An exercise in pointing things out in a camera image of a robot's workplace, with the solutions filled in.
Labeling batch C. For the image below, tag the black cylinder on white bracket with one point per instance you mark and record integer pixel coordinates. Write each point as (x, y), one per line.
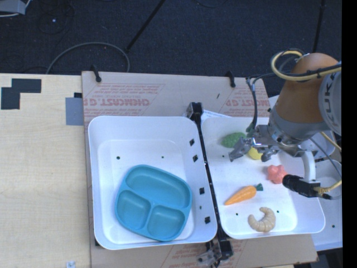
(304, 180)

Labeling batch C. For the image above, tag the brown cardboard board red print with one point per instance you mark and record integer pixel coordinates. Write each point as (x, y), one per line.
(173, 99)

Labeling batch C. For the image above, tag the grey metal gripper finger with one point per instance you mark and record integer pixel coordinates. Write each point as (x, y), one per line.
(238, 148)
(267, 154)

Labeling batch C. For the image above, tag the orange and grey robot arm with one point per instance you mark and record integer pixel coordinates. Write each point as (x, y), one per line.
(302, 99)

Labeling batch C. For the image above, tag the pink toy star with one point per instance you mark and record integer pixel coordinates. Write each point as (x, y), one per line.
(276, 173)

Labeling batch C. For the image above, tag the white plastic tray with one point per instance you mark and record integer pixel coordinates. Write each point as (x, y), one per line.
(251, 174)
(145, 138)

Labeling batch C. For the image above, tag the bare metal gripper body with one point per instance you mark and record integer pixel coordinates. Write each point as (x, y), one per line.
(272, 139)

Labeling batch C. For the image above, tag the yellow toy fruit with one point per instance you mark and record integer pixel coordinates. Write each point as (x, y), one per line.
(254, 153)

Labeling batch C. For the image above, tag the green toy grapes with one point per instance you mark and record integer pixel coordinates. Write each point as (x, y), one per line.
(232, 139)

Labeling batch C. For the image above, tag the blue divided plate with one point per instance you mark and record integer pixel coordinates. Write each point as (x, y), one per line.
(153, 201)

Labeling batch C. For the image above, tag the beige toy croissant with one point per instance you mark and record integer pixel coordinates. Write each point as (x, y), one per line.
(265, 222)

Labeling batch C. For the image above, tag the thin black rod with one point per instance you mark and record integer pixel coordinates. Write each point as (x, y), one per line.
(207, 166)

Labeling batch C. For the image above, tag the orange toy carrot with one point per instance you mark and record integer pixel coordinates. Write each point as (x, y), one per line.
(241, 195)

